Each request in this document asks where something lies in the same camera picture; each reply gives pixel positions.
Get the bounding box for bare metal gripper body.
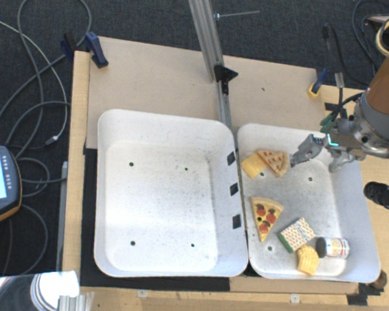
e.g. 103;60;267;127
321;116;389;163

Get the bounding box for tan red-checked pie slice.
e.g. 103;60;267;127
254;148;292;180

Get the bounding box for white plastic tray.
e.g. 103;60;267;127
221;121;389;291
81;106;264;291

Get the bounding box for yellow cheese wedge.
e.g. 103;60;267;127
239;152;269;181

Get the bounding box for pepperoni pizza slice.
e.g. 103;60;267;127
244;195;286;245

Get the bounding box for green patterned carton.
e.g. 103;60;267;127
275;214;318;256

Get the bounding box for small white labelled can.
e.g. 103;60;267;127
313;235;352;262

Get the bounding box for yellow toy fries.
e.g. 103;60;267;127
293;244;322;277

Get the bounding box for pale brown flat board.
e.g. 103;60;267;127
67;35;384;306

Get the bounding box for black cylinder on white bracket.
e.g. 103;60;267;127
361;146;389;213

